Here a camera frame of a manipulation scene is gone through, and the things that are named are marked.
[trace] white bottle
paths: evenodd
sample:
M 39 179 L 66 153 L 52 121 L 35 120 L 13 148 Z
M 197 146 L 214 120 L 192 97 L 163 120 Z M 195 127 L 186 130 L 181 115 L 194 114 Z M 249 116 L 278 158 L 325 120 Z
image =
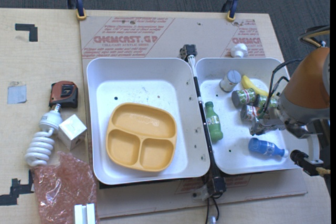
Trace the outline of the white bottle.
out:
M 243 58 L 247 57 L 248 50 L 247 46 L 244 43 L 238 43 L 231 49 L 231 56 L 233 58 Z

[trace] soda can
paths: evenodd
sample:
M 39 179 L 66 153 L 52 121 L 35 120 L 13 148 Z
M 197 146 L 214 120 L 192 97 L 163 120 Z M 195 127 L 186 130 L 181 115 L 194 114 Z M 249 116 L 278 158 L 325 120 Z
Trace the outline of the soda can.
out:
M 231 92 L 235 85 L 240 83 L 241 75 L 237 70 L 229 70 L 219 83 L 220 88 L 225 92 Z
M 258 108 L 252 105 L 244 104 L 240 111 L 241 120 L 252 121 L 258 115 Z
M 267 96 L 257 94 L 256 100 L 253 103 L 253 106 L 256 106 L 257 108 L 262 108 L 263 105 L 266 103 L 266 101 L 267 101 Z M 274 97 L 271 97 L 271 99 L 269 100 L 268 107 L 269 108 L 276 108 L 277 105 L 278 105 L 278 100 L 275 99 Z
M 231 99 L 235 107 L 243 104 L 253 104 L 256 101 L 256 93 L 252 88 L 237 90 L 232 92 Z

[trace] white cube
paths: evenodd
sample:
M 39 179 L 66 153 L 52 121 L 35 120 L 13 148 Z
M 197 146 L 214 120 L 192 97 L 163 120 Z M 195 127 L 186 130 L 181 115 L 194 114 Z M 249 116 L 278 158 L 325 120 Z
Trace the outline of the white cube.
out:
M 58 138 L 72 150 L 85 139 L 86 126 L 74 114 L 58 126 Z

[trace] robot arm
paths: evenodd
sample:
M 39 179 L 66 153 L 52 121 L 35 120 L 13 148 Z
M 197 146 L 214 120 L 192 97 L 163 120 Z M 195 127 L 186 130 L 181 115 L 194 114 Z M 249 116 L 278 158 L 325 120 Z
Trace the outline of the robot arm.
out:
M 319 140 L 308 131 L 315 120 L 330 120 L 330 49 L 320 46 L 299 64 L 278 99 L 276 108 L 263 110 L 253 121 L 251 135 L 286 129 L 297 138 L 306 138 L 309 155 L 293 151 L 291 159 L 309 175 L 320 174 Z

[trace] orange plate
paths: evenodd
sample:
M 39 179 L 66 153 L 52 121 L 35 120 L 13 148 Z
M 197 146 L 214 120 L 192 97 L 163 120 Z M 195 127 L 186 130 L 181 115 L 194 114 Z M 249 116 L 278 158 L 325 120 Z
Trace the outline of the orange plate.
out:
M 119 165 L 158 172 L 170 165 L 176 136 L 176 121 L 167 111 L 124 103 L 110 116 L 106 150 L 111 160 Z

